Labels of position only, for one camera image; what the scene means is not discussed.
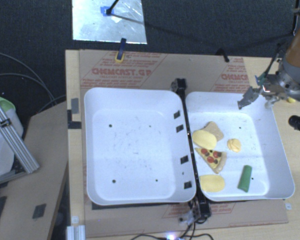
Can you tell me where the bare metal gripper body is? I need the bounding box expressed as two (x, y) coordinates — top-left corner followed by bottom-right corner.
(260, 73), (300, 103)

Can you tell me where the yellow oval chip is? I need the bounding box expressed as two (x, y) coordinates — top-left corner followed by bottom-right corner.
(199, 174), (226, 193)
(191, 129), (218, 151)

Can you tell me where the green cylinder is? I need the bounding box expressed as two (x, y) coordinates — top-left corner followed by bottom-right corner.
(237, 164), (253, 192)

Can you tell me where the tan bread slice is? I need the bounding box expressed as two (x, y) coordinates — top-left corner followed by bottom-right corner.
(203, 121), (225, 145)

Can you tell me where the small yellow pastry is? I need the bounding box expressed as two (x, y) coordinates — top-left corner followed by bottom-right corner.
(226, 138), (242, 154)

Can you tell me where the white plastic tray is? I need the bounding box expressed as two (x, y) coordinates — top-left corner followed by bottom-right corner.
(184, 91), (296, 203)
(83, 86), (197, 206)

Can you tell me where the pizza slice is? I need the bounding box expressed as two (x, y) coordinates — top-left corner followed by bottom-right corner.
(194, 147), (228, 175)

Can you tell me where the thin black rod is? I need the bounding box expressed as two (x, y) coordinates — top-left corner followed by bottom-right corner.
(179, 88), (204, 210)

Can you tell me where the brown cardboard board red print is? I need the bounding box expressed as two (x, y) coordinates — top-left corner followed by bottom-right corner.
(78, 49), (290, 238)

